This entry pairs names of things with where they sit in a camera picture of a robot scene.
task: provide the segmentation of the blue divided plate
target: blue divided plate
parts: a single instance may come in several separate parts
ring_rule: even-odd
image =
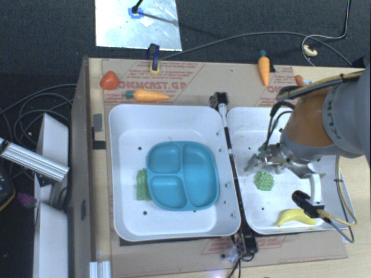
[[[168,210],[205,209],[219,197],[214,156],[196,142],[153,146],[147,155],[147,180],[152,200]]]

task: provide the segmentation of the black floor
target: black floor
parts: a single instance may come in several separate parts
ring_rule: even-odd
[[[244,33],[287,31],[341,35],[347,0],[176,0],[183,50]],[[371,0],[352,0],[348,34],[325,42],[350,63],[370,59]],[[76,83],[83,55],[144,58],[144,50],[95,46],[94,0],[0,0],[0,108],[5,109],[47,87]],[[251,35],[174,57],[172,60],[256,63],[265,49],[274,64],[308,65],[301,53],[302,36]],[[308,41],[319,51],[318,66],[347,67],[334,51]],[[171,52],[161,52],[167,56]],[[59,89],[73,97],[73,89]],[[53,107],[58,98],[42,97],[29,106]],[[20,106],[6,111],[11,126]],[[61,113],[68,117],[68,108]],[[0,137],[11,139],[1,117]],[[30,128],[37,139],[38,125]],[[26,146],[34,147],[23,139]],[[33,193],[33,183],[12,170],[17,191]],[[33,211],[14,200],[0,212],[0,277],[31,277]]]

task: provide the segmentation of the blue clamp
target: blue clamp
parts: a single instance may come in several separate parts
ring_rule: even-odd
[[[158,74],[160,72],[160,47],[154,43],[151,43],[150,47],[147,49],[146,59],[152,59],[150,72],[151,74]]]
[[[132,19],[140,19],[142,17],[144,17],[144,15],[142,14],[143,13],[143,10],[141,8],[138,8],[138,12],[137,13],[133,13],[133,10],[132,8],[128,8],[128,13],[129,13],[129,16],[132,18]]]

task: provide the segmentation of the blue plate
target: blue plate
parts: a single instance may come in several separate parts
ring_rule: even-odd
[[[168,210],[200,210],[219,197],[214,156],[200,143],[163,142],[147,155],[147,180],[152,200]]]

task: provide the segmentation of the black device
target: black device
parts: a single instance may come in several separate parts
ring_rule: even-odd
[[[13,181],[0,163],[0,211],[3,210],[16,196]]]

